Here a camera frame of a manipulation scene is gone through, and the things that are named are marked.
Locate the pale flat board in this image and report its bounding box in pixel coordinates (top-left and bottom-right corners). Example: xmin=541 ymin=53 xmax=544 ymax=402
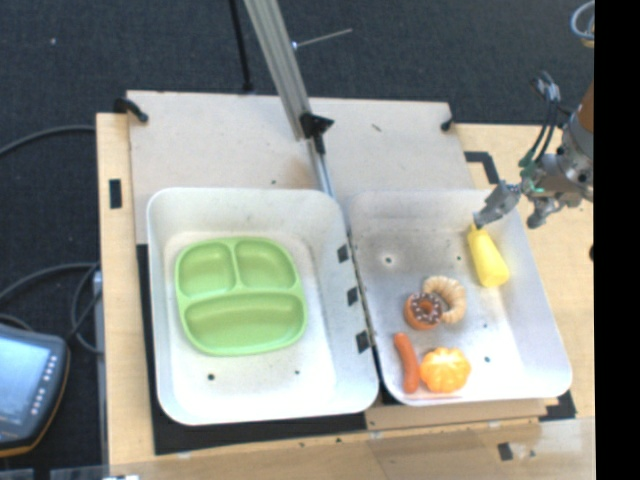
xmin=124 ymin=90 xmax=559 ymax=432

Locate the yellow bottle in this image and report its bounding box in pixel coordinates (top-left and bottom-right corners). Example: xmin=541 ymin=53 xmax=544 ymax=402
xmin=466 ymin=222 xmax=512 ymax=289

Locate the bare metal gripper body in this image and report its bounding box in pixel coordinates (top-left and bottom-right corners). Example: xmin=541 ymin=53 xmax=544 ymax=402
xmin=519 ymin=143 xmax=596 ymax=210

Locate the green divided plate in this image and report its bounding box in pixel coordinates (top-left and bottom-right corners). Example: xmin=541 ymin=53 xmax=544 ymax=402
xmin=173 ymin=236 xmax=309 ymax=358

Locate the brown sprinkled doughnut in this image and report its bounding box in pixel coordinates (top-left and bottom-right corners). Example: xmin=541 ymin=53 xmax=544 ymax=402
xmin=403 ymin=291 xmax=445 ymax=332

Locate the peeled orange mandarin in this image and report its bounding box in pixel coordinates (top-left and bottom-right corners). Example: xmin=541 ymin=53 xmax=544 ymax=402
xmin=418 ymin=346 xmax=473 ymax=395

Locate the white plastic tray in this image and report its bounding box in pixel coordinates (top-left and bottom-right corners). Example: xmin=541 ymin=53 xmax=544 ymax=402
xmin=145 ymin=186 xmax=380 ymax=427
xmin=346 ymin=189 xmax=574 ymax=408

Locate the beige doughnut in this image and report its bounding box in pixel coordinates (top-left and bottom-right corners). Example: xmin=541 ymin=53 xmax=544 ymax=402
xmin=421 ymin=274 xmax=469 ymax=326

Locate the thin black rod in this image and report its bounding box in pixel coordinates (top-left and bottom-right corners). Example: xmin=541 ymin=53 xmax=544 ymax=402
xmin=347 ymin=227 xmax=385 ymax=394

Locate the orange sausage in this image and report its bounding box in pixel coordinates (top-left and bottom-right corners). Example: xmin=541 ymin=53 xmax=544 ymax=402
xmin=392 ymin=331 xmax=422 ymax=396

